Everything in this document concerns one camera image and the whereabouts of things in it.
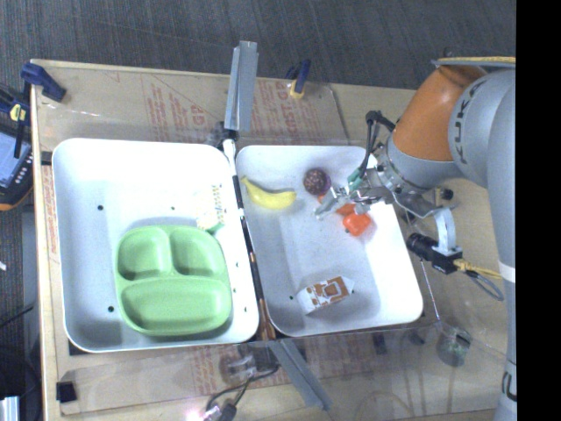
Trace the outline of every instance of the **green divided tray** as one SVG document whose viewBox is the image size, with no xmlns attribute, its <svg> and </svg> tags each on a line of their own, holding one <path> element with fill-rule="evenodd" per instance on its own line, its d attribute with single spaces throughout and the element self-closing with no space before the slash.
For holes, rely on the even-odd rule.
<svg viewBox="0 0 561 421">
<path fill-rule="evenodd" d="M 125 322 L 146 335 L 201 334 L 221 327 L 231 315 L 222 247 L 192 226 L 128 231 L 118 244 L 115 279 Z"/>
</svg>

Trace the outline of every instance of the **yellow banana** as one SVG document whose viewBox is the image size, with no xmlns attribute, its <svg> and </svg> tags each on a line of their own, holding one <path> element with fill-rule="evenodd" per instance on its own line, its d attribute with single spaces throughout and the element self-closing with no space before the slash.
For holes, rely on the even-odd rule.
<svg viewBox="0 0 561 421">
<path fill-rule="evenodd" d="M 268 209 L 284 209 L 296 199 L 296 192 L 293 190 L 283 190 L 281 192 L 264 190 L 253 184 L 247 177 L 242 178 L 241 182 L 247 187 L 247 193 L 251 200 Z"/>
</svg>

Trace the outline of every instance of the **white tray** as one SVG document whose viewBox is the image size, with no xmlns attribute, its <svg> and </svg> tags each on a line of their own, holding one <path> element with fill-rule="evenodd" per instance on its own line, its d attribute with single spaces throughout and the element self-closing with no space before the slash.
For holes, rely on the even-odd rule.
<svg viewBox="0 0 561 421">
<path fill-rule="evenodd" d="M 64 322 L 89 352 L 238 343 L 259 313 L 230 166 L 211 146 L 69 139 L 53 152 Z M 223 185 L 226 219 L 215 237 L 229 270 L 233 310 L 226 329 L 199 336 L 149 337 L 119 314 L 113 271 L 123 235 L 143 225 L 196 225 L 195 193 Z"/>
<path fill-rule="evenodd" d="M 394 207 L 375 204 L 369 212 L 374 226 L 352 237 L 339 214 L 315 218 L 317 199 L 303 187 L 302 178 L 313 167 L 325 169 L 334 183 L 346 184 L 364 154 L 357 146 L 247 146 L 238 154 L 240 177 L 297 192 L 292 206 L 270 210 L 252 203 L 242 185 L 269 315 L 288 336 L 403 324 L 421 316 L 423 299 Z M 353 279 L 354 293 L 304 315 L 296 293 L 336 275 Z"/>
</svg>

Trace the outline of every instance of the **transparent plastic sheet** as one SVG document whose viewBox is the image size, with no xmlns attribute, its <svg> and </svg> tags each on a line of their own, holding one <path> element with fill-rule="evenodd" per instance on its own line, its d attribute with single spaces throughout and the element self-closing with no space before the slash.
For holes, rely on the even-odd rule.
<svg viewBox="0 0 561 421">
<path fill-rule="evenodd" d="M 155 141 L 174 141 L 179 139 L 183 142 L 200 143 L 206 140 L 206 136 L 216 121 L 220 121 L 224 117 L 226 93 L 229 83 L 229 76 L 227 75 L 204 75 L 166 70 L 114 68 L 110 66 L 92 67 L 90 65 L 51 61 L 45 61 L 43 64 L 45 64 L 49 73 L 68 89 L 68 100 L 65 100 L 64 104 L 55 103 L 39 93 L 36 95 L 37 115 L 41 120 L 38 135 L 40 150 L 42 153 L 46 153 L 44 159 L 48 159 L 49 154 L 58 143 L 71 137 Z M 283 118 L 285 116 L 283 116 L 281 105 L 286 100 L 279 96 L 279 93 L 283 95 L 282 92 L 288 90 L 288 84 L 289 82 L 286 80 L 258 79 L 255 102 L 258 109 L 256 113 L 261 115 L 261 120 L 268 120 L 269 125 L 266 130 L 252 130 L 252 132 L 245 135 L 238 143 L 240 148 L 245 144 L 362 146 L 363 142 L 362 138 L 360 138 L 362 129 L 358 129 L 358 135 L 349 135 L 348 126 L 345 126 L 346 118 L 341 116 L 341 106 L 337 100 L 337 93 L 333 92 L 332 86 L 328 84 L 310 83 L 306 91 L 306 98 L 308 98 L 308 101 L 313 100 L 315 112 L 306 112 L 304 100 L 304 102 L 300 102 L 297 116 L 298 118 L 306 117 L 307 114 L 311 113 L 313 123 L 298 125 L 296 126 L 296 131 L 294 131 L 294 127 L 290 123 L 287 124 L 287 119 Z M 361 90 L 363 89 L 353 89 L 353 92 L 359 93 Z M 224 98 L 217 101 L 215 97 L 212 97 L 215 95 L 224 95 Z M 273 100 L 267 100 L 271 95 L 273 95 Z M 386 101 L 366 101 L 362 104 L 365 106 L 365 109 L 372 109 L 373 106 L 375 109 L 379 109 L 379 104 L 386 104 L 391 110 L 395 110 L 397 115 L 402 110 L 399 104 L 394 105 Z M 366 111 L 359 105 L 357 107 L 355 118 L 362 121 Z M 282 120 L 284 125 L 279 124 L 282 129 L 275 131 L 275 123 L 280 120 Z M 53 234 L 56 233 L 57 227 L 52 193 L 53 178 L 51 168 L 48 166 L 43 167 L 42 175 L 45 193 L 46 225 L 48 232 Z M 464 186 L 463 183 L 460 183 L 458 186 L 458 190 L 466 189 L 462 187 Z M 467 190 L 472 190 L 469 183 Z M 396 209 L 402 230 L 405 233 L 410 226 L 407 225 L 399 208 Z M 415 227 L 415 229 L 419 228 L 432 229 L 430 223 L 424 220 Z M 196 401 L 199 404 L 201 399 L 203 401 L 206 400 L 208 395 L 217 390 L 219 391 L 227 385 L 227 382 L 224 381 L 219 373 L 209 375 L 209 368 L 205 369 L 202 367 L 197 371 L 199 373 L 197 374 L 193 371 L 192 367 L 197 363 L 208 363 L 212 367 L 219 368 L 219 365 L 216 364 L 219 363 L 220 357 L 234 354 L 236 352 L 235 346 L 220 346 L 208 349 L 188 347 L 186 349 L 137 351 L 134 353 L 84 354 L 76 352 L 68 343 L 62 322 L 60 285 L 56 284 L 56 282 L 60 281 L 60 262 L 57 261 L 56 238 L 48 237 L 48 241 L 50 242 L 51 280 L 54 282 L 54 285 L 52 285 L 53 329 L 58 355 L 58 382 L 73 382 L 79 396 L 77 401 L 61 403 L 60 410 L 62 413 L 69 414 L 116 409 L 164 401 L 181 403 L 185 398 L 190 398 L 191 402 Z M 475 245 L 468 246 L 467 251 L 474 247 L 479 247 L 477 242 L 475 242 Z M 492 262 L 493 249 L 489 247 L 488 250 L 491 251 L 489 262 Z M 461 276 L 441 276 L 435 270 L 427 269 L 419 260 L 412 259 L 424 301 L 423 316 L 414 326 L 424 332 L 433 332 L 428 336 L 430 341 L 426 342 L 425 345 L 436 345 L 437 335 L 434 332 L 438 332 L 441 329 L 442 324 L 440 322 L 442 320 L 445 323 L 450 323 L 452 326 L 465 328 L 471 333 L 473 338 L 470 348 L 471 359 L 466 361 L 463 367 L 454 368 L 453 377 L 451 377 L 450 366 L 445 366 L 442 361 L 438 362 L 434 348 L 429 348 L 429 346 L 425 345 L 421 349 L 405 348 L 407 353 L 412 353 L 413 351 L 427 352 L 426 354 L 416 355 L 415 360 L 418 361 L 415 363 L 407 362 L 411 365 L 411 369 L 407 373 L 413 372 L 413 370 L 417 370 L 419 367 L 426 367 L 430 378 L 435 379 L 435 382 L 431 384 L 435 385 L 435 395 L 426 396 L 424 401 L 419 400 L 421 402 L 414 410 L 415 415 L 493 408 L 496 405 L 496 396 L 498 395 L 502 373 L 503 356 L 498 351 L 504 350 L 501 343 L 502 336 L 500 335 L 503 330 L 500 326 L 498 329 L 494 329 L 497 327 L 497 325 L 494 325 L 491 326 L 493 329 L 487 331 L 486 328 L 482 328 L 481 324 L 477 323 L 475 318 L 479 315 L 479 307 L 477 305 L 480 304 L 480 290 L 474 289 L 473 293 L 470 293 L 474 286 L 469 280 L 462 279 Z M 453 287 L 458 282 L 458 278 L 462 286 L 461 288 L 464 289 L 466 286 L 468 288 L 468 297 L 466 298 L 468 303 L 460 304 L 459 308 L 458 299 L 454 299 L 454 297 L 463 297 L 464 295 L 459 289 Z M 485 311 L 489 310 L 490 312 L 494 307 L 494 304 L 490 304 L 488 308 L 485 307 Z M 394 342 L 396 340 L 393 339 L 398 338 L 397 336 L 400 336 L 402 332 L 410 332 L 410 330 L 400 330 L 399 327 L 394 326 L 391 330 L 385 331 L 386 341 L 390 339 L 391 342 Z M 357 344 L 359 342 L 362 344 L 364 342 L 365 345 L 371 346 L 371 337 L 371 333 L 353 333 L 345 336 L 334 336 L 333 339 L 321 337 L 297 340 L 297 342 L 319 341 L 319 339 L 325 339 L 327 342 L 332 341 L 333 343 L 326 344 L 327 346 L 323 350 L 321 347 L 318 347 L 316 350 L 312 348 L 311 351 L 319 353 L 318 355 L 311 353 L 309 359 L 319 360 L 327 366 L 331 364 L 335 369 L 339 370 L 341 368 L 346 369 L 347 365 L 351 368 L 355 367 L 355 371 L 352 373 L 346 373 L 345 371 L 340 375 L 337 373 L 334 375 L 314 373 L 326 389 L 329 389 L 331 384 L 334 385 L 331 391 L 328 390 L 330 396 L 336 402 L 336 407 L 333 410 L 338 410 L 337 404 L 342 409 L 337 415 L 332 416 L 333 419 L 348 419 L 349 412 L 345 412 L 344 407 L 348 410 L 353 408 L 359 410 L 357 407 L 361 407 L 362 411 L 355 413 L 355 418 L 361 419 L 361 413 L 364 414 L 364 410 L 368 410 L 370 403 L 375 403 L 374 400 L 380 402 L 384 397 L 381 394 L 372 393 L 380 385 L 380 381 L 376 376 L 382 375 L 386 377 L 384 373 L 379 374 L 381 369 L 387 367 L 386 371 L 389 374 L 399 374 L 403 371 L 401 365 L 405 362 L 400 362 L 399 366 L 393 361 L 388 362 L 389 355 L 380 356 L 383 357 L 380 361 L 378 355 L 370 353 L 370 355 L 365 356 L 366 363 L 355 363 L 353 365 L 353 352 L 345 350 L 338 340 L 340 338 L 354 339 L 351 343 Z M 337 350 L 346 351 L 342 356 L 343 359 L 341 357 L 337 359 L 332 357 L 333 351 Z M 457 380 L 457 374 L 461 375 L 460 380 Z M 206 387 L 203 385 L 201 389 L 193 391 L 194 385 L 206 382 L 199 379 L 201 375 L 214 379 L 214 383 L 206 385 Z M 480 391 L 481 387 L 478 386 L 482 375 L 485 378 L 489 378 L 488 386 L 485 387 L 484 391 Z M 277 397 L 275 395 L 284 394 L 283 392 L 286 391 L 295 396 L 295 402 L 292 404 L 294 417 L 287 414 L 287 419 L 298 419 L 302 414 L 313 415 L 320 411 L 314 408 L 306 408 L 293 386 L 290 385 L 290 380 L 281 379 L 279 376 L 282 376 L 282 373 L 277 374 L 274 378 L 277 381 L 273 380 L 273 383 L 269 381 L 260 382 L 259 389 L 255 389 L 253 392 L 248 391 L 247 395 L 244 396 L 240 410 L 245 410 L 243 407 L 247 404 L 247 410 L 260 412 L 260 417 L 273 415 L 274 410 L 277 409 L 271 409 L 272 411 L 269 410 L 265 413 L 263 410 L 267 411 L 268 409 L 263 409 L 263 407 L 257 409 L 258 403 L 249 404 L 252 400 L 252 395 L 257 395 L 261 388 L 270 388 L 273 390 L 267 392 L 267 394 L 272 398 Z M 427 379 L 427 376 L 422 376 L 417 382 L 412 384 L 416 388 L 415 391 L 423 392 L 426 390 L 428 388 L 426 386 Z M 362 405 L 360 405 L 360 401 L 354 401 L 354 398 L 352 398 L 354 401 L 352 403 L 341 401 L 342 398 L 348 399 L 352 395 L 353 387 L 345 387 L 350 381 L 362 382 L 358 386 L 364 390 L 364 394 L 357 393 L 357 395 L 362 395 Z M 133 389 L 129 388 L 131 382 L 134 382 L 132 385 Z M 343 383 L 344 390 L 337 387 L 337 382 Z M 449 403 L 448 399 L 444 402 L 442 397 L 444 394 L 447 394 L 445 391 L 449 391 L 450 385 L 454 387 L 454 382 L 458 382 L 458 386 L 461 389 L 465 389 L 465 394 L 456 398 L 454 403 Z M 407 396 L 399 394 L 401 400 L 404 400 L 404 397 Z M 389 404 L 392 407 L 391 410 L 394 411 L 393 415 L 391 415 L 392 417 L 398 419 L 410 415 L 408 410 L 403 409 L 398 399 L 395 399 L 393 396 L 388 398 L 393 401 L 383 400 L 382 402 L 384 406 Z M 283 405 L 282 408 L 278 408 L 276 413 L 284 413 L 284 411 L 279 410 L 286 410 L 286 407 Z M 427 410 L 427 407 L 432 407 L 432 411 Z M 251 411 L 247 412 L 247 416 L 248 419 L 260 419 L 257 416 L 251 417 L 253 416 Z"/>
<path fill-rule="evenodd" d="M 404 419 L 492 409 L 504 357 L 478 341 L 459 344 L 443 324 L 421 328 L 291 339 L 331 401 L 321 416 L 349 421 Z M 216 393 L 236 385 L 226 371 L 246 352 L 238 346 L 188 347 L 169 354 L 128 360 L 72 373 L 78 400 L 64 403 L 65 414 L 108 410 L 138 403 L 176 401 L 185 412 L 204 412 Z M 302 419 L 302 396 L 286 387 L 287 372 L 252 383 L 238 404 L 245 420 L 283 415 Z M 282 406 L 272 401 L 282 395 Z M 216 399 L 219 405 L 232 393 Z"/>
</svg>

